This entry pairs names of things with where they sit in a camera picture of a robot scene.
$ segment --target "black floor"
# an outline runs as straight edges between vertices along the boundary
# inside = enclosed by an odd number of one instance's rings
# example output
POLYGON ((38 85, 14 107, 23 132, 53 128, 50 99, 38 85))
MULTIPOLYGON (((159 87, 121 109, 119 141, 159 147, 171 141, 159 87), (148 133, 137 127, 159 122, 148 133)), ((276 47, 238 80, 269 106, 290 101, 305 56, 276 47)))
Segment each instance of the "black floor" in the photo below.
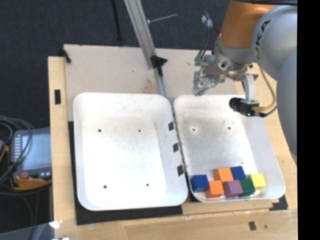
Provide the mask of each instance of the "black floor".
MULTIPOLYGON (((156 48, 196 50, 205 35, 202 14, 208 12, 219 30, 229 3, 141 1, 150 20, 178 14, 150 25, 156 48)), ((115 2, 121 42, 117 40, 111 0, 0 0, 0 115, 23 119, 35 128, 50 125, 47 58, 58 56, 63 44, 137 47, 124 1, 115 2)), ((208 49, 212 49, 217 35, 212 32, 208 49)), ((36 224, 50 221, 49 200, 48 190, 25 199, 0 194, 0 233, 31 225, 30 208, 36 224)))

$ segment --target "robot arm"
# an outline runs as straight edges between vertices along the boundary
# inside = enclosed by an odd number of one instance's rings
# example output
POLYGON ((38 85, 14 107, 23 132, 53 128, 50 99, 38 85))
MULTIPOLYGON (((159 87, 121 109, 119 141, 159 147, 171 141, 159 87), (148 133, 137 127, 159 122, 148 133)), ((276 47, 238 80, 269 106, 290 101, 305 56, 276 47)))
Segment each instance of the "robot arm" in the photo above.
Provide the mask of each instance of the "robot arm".
POLYGON ((252 63, 257 63, 261 72, 277 80, 279 118, 297 162, 298 9, 292 0, 256 0, 259 3, 254 4, 250 1, 230 2, 213 54, 203 56, 200 70, 194 73, 192 91, 203 95, 226 78, 242 81, 247 87, 246 98, 231 100, 230 106, 246 116, 261 115, 271 107, 259 107, 249 88, 254 89, 254 77, 246 74, 252 63))

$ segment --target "emergency stop button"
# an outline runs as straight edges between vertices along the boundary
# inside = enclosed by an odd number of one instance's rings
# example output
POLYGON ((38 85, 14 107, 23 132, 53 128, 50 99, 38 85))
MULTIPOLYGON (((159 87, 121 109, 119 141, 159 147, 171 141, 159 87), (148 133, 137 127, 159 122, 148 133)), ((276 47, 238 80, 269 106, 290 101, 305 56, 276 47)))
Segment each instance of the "emergency stop button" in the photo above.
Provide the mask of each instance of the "emergency stop button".
POLYGON ((21 172, 21 179, 28 179, 29 178, 29 172, 23 171, 21 172))

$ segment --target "cube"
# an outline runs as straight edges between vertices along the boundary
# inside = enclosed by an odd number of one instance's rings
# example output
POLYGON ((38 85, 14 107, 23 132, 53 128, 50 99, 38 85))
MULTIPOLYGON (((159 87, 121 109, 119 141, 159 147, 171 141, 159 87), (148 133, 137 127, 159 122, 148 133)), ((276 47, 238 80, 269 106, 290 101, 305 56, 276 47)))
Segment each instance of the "cube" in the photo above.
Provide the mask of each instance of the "cube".
POLYGON ((248 179, 251 179, 256 190, 261 190, 267 184, 265 181, 265 177, 262 173, 251 174, 248 179))
POLYGON ((256 192, 254 183, 252 182, 252 179, 241 179, 240 180, 243 193, 239 197, 247 197, 252 195, 254 192, 256 192))
POLYGON ((205 192, 209 188, 209 181, 206 174, 194 175, 190 182, 192 191, 195 193, 205 192))
POLYGON ((231 172, 234 180, 245 180, 246 175, 242 166, 231 167, 231 172))
POLYGON ((239 197, 244 193, 240 180, 230 180, 223 184, 225 198, 239 197))
POLYGON ((209 188, 205 192, 207 199, 219 198, 225 193, 221 180, 210 180, 209 188))
POLYGON ((215 170, 213 173, 213 177, 216 181, 222 181, 222 184, 228 182, 228 181, 233 181, 234 177, 232 175, 231 169, 228 168, 219 168, 215 170))

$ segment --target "empty white tray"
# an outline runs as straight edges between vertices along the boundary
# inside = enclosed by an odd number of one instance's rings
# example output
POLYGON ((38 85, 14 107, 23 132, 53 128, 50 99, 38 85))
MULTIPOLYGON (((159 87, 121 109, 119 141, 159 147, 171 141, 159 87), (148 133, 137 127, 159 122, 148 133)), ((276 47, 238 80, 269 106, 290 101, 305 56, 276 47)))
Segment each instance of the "empty white tray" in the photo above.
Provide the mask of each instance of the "empty white tray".
POLYGON ((266 187, 240 198, 207 199, 204 192, 193 195, 201 202, 278 199, 285 193, 278 161, 263 118, 246 117, 229 107, 236 95, 179 96, 174 101, 177 130, 188 179, 206 174, 214 180, 218 168, 242 166, 246 175, 263 173, 266 187))
POLYGON ((177 206, 188 196, 170 102, 81 93, 73 102, 77 194, 92 211, 177 206))

